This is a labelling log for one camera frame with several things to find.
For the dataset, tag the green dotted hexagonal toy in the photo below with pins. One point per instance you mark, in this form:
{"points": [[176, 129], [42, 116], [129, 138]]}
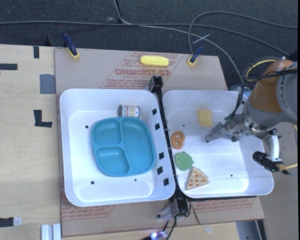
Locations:
{"points": [[183, 160]]}

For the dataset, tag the yellow cheese slice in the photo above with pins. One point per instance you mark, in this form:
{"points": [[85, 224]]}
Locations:
{"points": [[204, 118]]}

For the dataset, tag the thin black rod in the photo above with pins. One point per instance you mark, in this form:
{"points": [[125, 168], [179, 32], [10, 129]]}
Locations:
{"points": [[170, 144]]}

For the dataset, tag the brown cardboard board, red print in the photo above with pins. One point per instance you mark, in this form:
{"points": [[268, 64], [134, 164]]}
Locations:
{"points": [[95, 71]]}

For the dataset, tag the blue divided plate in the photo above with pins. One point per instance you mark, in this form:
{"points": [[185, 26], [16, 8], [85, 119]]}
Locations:
{"points": [[137, 144]]}

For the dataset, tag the pizza slice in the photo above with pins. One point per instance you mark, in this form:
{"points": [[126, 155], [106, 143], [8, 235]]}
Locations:
{"points": [[196, 180]]}

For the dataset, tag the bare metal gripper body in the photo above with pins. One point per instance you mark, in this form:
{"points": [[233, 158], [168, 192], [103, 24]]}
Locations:
{"points": [[242, 129]]}

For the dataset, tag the yellow corn cob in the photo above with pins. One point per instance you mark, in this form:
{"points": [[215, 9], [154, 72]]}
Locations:
{"points": [[154, 60]]}

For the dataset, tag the orange pretzel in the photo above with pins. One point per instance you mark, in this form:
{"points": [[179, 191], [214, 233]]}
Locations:
{"points": [[175, 141]]}

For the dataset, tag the small white and red can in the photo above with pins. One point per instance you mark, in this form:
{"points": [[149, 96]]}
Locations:
{"points": [[130, 111]]}

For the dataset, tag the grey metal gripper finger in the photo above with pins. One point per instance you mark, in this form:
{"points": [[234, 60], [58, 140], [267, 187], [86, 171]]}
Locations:
{"points": [[218, 127], [213, 136]]}

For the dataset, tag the black cylinder on white bracket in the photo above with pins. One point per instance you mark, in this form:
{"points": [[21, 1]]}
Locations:
{"points": [[265, 159]]}

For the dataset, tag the white plastic tray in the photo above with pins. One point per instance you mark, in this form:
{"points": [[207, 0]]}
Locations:
{"points": [[227, 164], [77, 159]]}

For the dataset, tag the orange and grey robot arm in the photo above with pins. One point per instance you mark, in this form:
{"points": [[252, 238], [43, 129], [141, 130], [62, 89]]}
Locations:
{"points": [[270, 96]]}

